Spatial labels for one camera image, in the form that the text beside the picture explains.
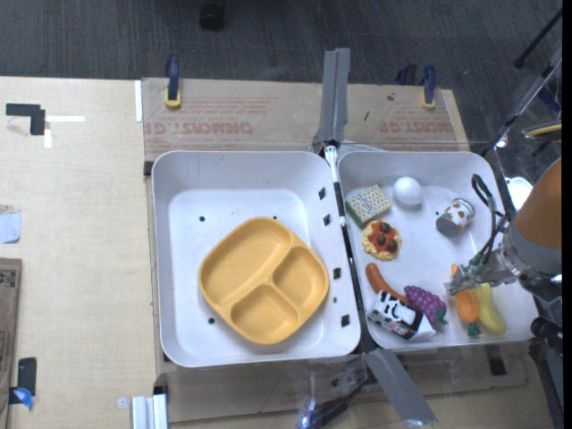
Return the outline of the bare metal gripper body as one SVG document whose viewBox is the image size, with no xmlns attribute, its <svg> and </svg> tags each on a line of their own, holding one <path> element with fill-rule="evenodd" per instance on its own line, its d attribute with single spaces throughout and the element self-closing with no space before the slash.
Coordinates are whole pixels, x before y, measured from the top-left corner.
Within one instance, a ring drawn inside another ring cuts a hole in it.
<svg viewBox="0 0 572 429">
<path fill-rule="evenodd" d="M 489 283 L 492 286 L 515 282 L 521 275 L 517 251 L 511 244 L 482 248 L 464 268 L 467 287 Z"/>
</svg>

